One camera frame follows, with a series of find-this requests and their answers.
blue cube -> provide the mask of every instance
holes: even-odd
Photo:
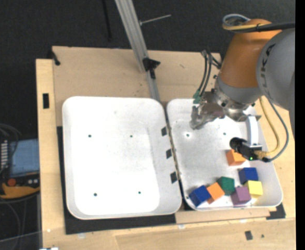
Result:
[[[207,191],[207,188],[202,185],[199,188],[195,189],[189,194],[189,198],[192,200],[195,206],[199,206],[204,201],[211,198],[210,193]]]
[[[258,181],[258,173],[256,168],[243,168],[239,172],[240,183],[244,184],[247,181]]]

block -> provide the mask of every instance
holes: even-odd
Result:
[[[261,181],[247,181],[244,186],[248,188],[252,198],[258,198],[263,194]]]
[[[229,166],[239,166],[246,161],[245,157],[240,153],[235,152],[233,149],[226,153],[226,159]]]
[[[230,196],[235,191],[235,179],[229,177],[220,177],[217,180],[225,195]]]
[[[193,190],[189,194],[189,198],[192,200],[193,204],[197,207],[202,204],[204,201],[208,200],[211,197],[210,193],[207,191],[207,188],[202,185],[199,188]]]
[[[239,172],[239,180],[241,184],[247,181],[258,181],[258,173],[256,168],[243,168]]]
[[[246,186],[236,187],[235,192],[230,196],[234,205],[246,204],[251,200],[251,195]]]
[[[208,203],[211,204],[217,199],[221,198],[225,193],[220,185],[215,182],[214,184],[207,187],[207,191],[210,193],[211,197],[208,199]]]

robotic arm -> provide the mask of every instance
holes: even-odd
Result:
[[[244,110],[265,96],[271,104],[289,110],[295,137],[295,24],[271,24],[232,14],[224,17],[223,27],[236,34],[214,89],[203,91],[202,95],[197,92],[194,97],[198,106],[193,106],[191,127],[200,129],[207,122],[225,116],[251,123]],[[233,138],[230,146],[247,159],[267,160],[255,154],[260,150],[258,144]]]

white tray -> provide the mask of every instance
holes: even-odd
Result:
[[[232,209],[240,207],[274,207],[281,203],[283,193],[276,175],[274,164],[262,161],[246,161],[240,166],[229,166],[226,152],[230,150],[229,142],[233,137],[244,138],[247,132],[244,122],[235,122],[229,117],[216,119],[207,123],[200,130],[189,126],[193,99],[175,99],[168,103],[167,114],[171,136],[175,148],[176,161],[188,205],[200,211],[211,209]],[[250,107],[247,114],[256,115]],[[259,142],[267,150],[266,142],[259,126]],[[233,206],[230,196],[209,204],[204,202],[197,208],[188,198],[189,194],[201,185],[209,186],[221,177],[235,179],[235,185],[241,186],[238,170],[243,167],[256,167],[262,182],[263,195],[240,206]]]
[[[66,197],[79,219],[167,215],[181,205],[163,107],[150,98],[71,97],[62,107]]]

purple cube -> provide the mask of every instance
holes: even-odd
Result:
[[[239,172],[239,180],[241,184],[247,181],[258,181],[258,173],[256,168],[243,168]]]
[[[235,192],[231,195],[231,200],[234,205],[246,204],[251,200],[251,195],[246,186],[236,187]]]
[[[189,194],[189,198],[192,200],[195,206],[199,206],[210,197],[211,195],[204,185],[200,186]]]

